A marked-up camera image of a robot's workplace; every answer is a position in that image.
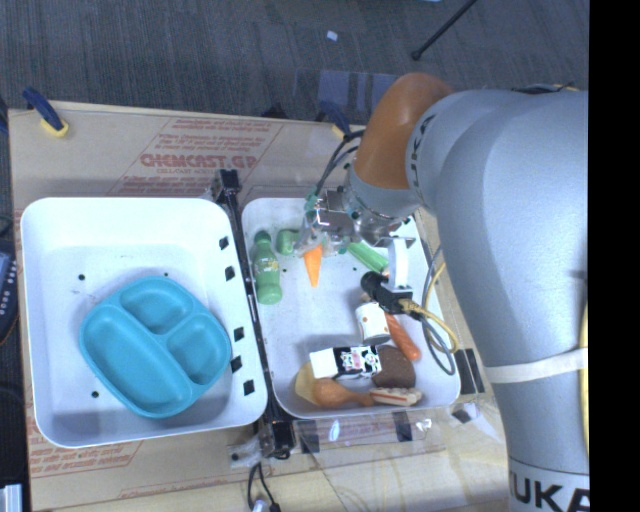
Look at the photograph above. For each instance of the tan hot dog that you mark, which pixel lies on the tan hot dog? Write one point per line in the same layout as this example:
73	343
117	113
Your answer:
397	396

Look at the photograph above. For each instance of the yellow wedge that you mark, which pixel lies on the yellow wedge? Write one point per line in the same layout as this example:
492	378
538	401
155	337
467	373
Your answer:
304	382

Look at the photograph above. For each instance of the thin black rod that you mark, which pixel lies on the thin black rod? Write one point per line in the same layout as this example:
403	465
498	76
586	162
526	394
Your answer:
251	305

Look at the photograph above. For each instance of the white plastic tray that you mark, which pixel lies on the white plastic tray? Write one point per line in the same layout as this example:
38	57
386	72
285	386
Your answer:
125	235
320	320

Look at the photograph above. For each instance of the green stick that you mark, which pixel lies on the green stick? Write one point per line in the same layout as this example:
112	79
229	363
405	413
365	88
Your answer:
370	257

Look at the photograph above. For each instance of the green bottle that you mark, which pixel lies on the green bottle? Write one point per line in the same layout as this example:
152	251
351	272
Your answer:
266	275

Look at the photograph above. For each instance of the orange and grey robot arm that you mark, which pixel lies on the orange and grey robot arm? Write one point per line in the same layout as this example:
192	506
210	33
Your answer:
500	225

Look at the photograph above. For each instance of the brown cardboard board red print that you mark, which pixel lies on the brown cardboard board red print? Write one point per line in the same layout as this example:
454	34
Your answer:
150	150

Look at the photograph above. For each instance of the black cylinder on white bracket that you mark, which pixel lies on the black cylinder on white bracket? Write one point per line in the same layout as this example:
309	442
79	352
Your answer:
395	290

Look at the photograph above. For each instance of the orange chicken drumstick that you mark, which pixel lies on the orange chicken drumstick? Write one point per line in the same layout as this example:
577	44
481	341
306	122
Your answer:
335	392

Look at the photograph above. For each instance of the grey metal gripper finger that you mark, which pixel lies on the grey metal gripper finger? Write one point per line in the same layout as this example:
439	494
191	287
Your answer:
327	246
303	241

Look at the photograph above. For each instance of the small green block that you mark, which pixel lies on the small green block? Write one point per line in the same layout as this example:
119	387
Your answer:
286	242

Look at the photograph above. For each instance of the orange carrot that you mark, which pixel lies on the orange carrot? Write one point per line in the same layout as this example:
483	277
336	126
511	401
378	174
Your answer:
313	265

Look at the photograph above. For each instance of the white can brown dots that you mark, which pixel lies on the white can brown dots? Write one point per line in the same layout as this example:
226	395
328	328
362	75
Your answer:
372	322

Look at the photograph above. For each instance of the blue divided plate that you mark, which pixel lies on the blue divided plate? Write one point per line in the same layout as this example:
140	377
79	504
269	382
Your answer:
150	350

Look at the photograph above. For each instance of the black and white milk carton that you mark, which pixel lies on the black and white milk carton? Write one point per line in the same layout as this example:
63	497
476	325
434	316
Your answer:
345	362

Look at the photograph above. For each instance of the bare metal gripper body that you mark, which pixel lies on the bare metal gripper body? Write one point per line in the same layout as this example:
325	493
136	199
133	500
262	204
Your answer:
335	215

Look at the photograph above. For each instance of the brown bread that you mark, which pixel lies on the brown bread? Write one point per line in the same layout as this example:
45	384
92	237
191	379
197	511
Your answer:
397	370

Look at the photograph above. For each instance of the orange sausage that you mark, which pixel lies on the orange sausage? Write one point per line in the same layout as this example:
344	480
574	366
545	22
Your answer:
406	341

